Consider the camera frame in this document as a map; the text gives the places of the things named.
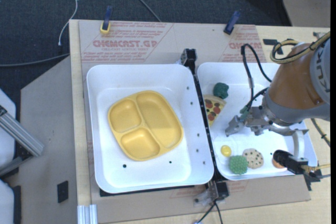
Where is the green broccoli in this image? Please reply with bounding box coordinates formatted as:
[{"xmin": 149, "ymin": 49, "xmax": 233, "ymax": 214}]
[{"xmin": 213, "ymin": 82, "xmax": 230, "ymax": 100}]

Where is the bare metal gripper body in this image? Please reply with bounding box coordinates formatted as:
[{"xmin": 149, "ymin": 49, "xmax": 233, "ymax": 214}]
[{"xmin": 244, "ymin": 105, "xmax": 299, "ymax": 137}]

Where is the yellow divided plate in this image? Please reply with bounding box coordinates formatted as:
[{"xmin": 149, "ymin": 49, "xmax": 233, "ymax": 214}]
[{"xmin": 107, "ymin": 90, "xmax": 184, "ymax": 162}]

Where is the yellow round toy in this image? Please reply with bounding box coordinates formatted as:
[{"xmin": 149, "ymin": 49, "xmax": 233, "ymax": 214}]
[{"xmin": 220, "ymin": 145, "xmax": 233, "ymax": 157}]

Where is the white plastic tray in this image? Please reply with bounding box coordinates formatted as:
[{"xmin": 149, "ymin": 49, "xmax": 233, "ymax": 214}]
[
  {"xmin": 196, "ymin": 61, "xmax": 319, "ymax": 182},
  {"xmin": 86, "ymin": 63, "xmax": 215, "ymax": 194}
]

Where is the brown cardboard board red print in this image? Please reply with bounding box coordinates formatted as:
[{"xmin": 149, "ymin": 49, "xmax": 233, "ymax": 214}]
[{"xmin": 78, "ymin": 20, "xmax": 312, "ymax": 224}]

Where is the orange doughnut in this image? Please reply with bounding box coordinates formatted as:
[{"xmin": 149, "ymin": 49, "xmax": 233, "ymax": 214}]
[{"xmin": 271, "ymin": 157, "xmax": 288, "ymax": 169}]

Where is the black cylinder on white bracket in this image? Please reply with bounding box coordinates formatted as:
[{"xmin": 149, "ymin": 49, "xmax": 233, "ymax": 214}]
[{"xmin": 272, "ymin": 129, "xmax": 310, "ymax": 175}]

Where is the pizza slice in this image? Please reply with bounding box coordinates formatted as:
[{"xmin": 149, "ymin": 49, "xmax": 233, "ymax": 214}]
[{"xmin": 203, "ymin": 94, "xmax": 227, "ymax": 128}]

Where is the thin black and white rod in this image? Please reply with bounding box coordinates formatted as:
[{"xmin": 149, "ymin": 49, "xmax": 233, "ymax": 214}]
[{"xmin": 193, "ymin": 72, "xmax": 217, "ymax": 182}]

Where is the chocolate chip biscuit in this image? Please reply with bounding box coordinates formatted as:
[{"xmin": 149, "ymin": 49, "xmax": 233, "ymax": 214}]
[{"xmin": 241, "ymin": 148, "xmax": 265, "ymax": 169}]

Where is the black block with thin wires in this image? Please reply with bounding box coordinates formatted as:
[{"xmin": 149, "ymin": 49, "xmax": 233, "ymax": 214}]
[
  {"xmin": 180, "ymin": 48, "xmax": 198, "ymax": 73},
  {"xmin": 206, "ymin": 180, "xmax": 230, "ymax": 202}
]

